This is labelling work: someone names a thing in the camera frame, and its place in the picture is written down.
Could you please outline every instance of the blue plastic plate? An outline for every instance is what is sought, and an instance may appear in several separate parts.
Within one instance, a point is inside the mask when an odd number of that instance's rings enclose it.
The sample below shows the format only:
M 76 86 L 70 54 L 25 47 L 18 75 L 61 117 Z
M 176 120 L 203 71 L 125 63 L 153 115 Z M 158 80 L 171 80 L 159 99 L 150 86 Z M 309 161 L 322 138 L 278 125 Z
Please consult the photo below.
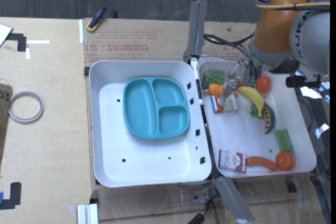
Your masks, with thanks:
M 185 93 L 168 78 L 129 81 L 123 92 L 123 110 L 129 130 L 141 138 L 175 137 L 183 134 L 190 122 Z

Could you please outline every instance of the red tomato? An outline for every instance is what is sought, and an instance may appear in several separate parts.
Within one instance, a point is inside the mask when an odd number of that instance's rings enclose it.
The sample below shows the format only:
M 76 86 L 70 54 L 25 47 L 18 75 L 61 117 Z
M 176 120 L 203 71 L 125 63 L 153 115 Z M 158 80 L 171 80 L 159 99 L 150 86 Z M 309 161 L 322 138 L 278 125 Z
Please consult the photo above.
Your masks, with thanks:
M 295 165 L 295 159 L 288 151 L 278 153 L 275 162 L 280 170 L 289 170 Z
M 268 76 L 261 76 L 256 82 L 256 90 L 259 93 L 266 94 L 272 88 L 272 80 Z

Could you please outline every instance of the toy watermelon slice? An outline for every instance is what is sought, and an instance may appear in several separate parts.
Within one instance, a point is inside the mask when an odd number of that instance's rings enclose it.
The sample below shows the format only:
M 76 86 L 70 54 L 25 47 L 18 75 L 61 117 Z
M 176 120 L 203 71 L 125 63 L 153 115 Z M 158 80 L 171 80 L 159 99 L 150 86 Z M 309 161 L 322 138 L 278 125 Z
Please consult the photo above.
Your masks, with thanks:
M 264 104 L 263 107 L 264 123 L 265 123 L 265 134 L 272 131 L 275 124 L 275 114 L 273 109 L 268 105 Z

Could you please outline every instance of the white tape strip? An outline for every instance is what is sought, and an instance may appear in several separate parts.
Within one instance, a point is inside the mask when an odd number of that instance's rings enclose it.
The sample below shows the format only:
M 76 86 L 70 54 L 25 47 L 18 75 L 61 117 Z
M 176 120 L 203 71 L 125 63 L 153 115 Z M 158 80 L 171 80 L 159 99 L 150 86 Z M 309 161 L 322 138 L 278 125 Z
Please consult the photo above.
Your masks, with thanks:
M 26 59 L 30 59 L 30 49 L 28 47 L 26 47 Z
M 27 44 L 50 44 L 50 40 L 27 40 Z
M 84 36 L 83 36 L 83 20 L 79 20 L 79 43 L 84 43 Z

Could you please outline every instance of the toy banana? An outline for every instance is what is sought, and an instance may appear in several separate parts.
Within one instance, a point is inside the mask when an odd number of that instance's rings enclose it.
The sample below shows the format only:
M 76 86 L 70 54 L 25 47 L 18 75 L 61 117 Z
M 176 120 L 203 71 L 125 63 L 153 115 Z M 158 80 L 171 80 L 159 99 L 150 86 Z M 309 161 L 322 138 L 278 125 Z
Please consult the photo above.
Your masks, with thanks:
M 264 100 L 261 97 L 260 93 L 254 89 L 251 88 L 250 86 L 240 86 L 238 89 L 238 92 L 240 92 L 241 94 L 249 97 L 253 103 L 256 105 L 256 108 L 258 110 L 258 117 L 262 117 L 262 109 L 264 107 Z

